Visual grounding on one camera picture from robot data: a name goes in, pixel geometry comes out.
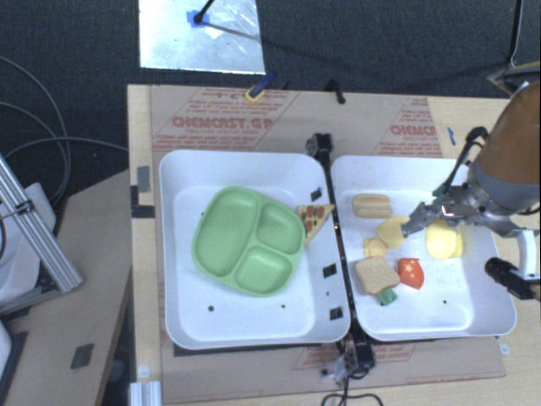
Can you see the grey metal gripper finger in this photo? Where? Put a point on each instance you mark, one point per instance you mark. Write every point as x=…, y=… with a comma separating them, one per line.
x=420, y=220

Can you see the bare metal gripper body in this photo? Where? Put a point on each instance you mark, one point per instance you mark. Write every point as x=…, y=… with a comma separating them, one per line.
x=469, y=207

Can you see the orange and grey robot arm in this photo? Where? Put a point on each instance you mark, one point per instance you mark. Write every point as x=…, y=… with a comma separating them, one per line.
x=513, y=142

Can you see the yellow heart-shaped piece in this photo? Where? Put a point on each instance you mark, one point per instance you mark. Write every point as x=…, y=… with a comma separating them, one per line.
x=391, y=231

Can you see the yellow oval toy food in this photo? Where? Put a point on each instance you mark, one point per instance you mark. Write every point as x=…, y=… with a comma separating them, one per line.
x=441, y=243

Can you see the tan hot dog bun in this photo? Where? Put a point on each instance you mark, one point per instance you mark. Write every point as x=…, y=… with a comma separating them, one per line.
x=372, y=205

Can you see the red toy tomato piece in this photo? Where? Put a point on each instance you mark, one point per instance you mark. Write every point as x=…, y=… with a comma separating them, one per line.
x=411, y=272

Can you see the small yellow lumpy piece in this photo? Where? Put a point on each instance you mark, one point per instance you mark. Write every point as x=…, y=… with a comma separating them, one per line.
x=375, y=248

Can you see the brown toast slice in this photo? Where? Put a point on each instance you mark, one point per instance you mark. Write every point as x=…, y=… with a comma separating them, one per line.
x=376, y=275

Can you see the thin black rod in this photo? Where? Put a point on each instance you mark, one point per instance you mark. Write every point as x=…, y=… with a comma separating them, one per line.
x=338, y=235

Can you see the green toy vegetable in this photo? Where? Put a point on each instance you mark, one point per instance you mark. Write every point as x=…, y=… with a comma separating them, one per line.
x=387, y=297

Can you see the white plastic tray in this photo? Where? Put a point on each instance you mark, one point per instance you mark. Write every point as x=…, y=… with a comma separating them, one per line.
x=249, y=315
x=444, y=311

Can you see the pizza slice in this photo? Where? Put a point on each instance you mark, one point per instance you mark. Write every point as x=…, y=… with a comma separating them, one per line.
x=313, y=220

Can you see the brown cardboard board red print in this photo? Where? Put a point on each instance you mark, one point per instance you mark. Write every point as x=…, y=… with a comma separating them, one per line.
x=363, y=121

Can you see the green divided plate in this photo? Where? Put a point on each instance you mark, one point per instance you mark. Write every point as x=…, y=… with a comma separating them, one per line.
x=247, y=239

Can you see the black cylinder on white bracket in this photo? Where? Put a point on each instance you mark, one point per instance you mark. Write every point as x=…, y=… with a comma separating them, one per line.
x=509, y=275

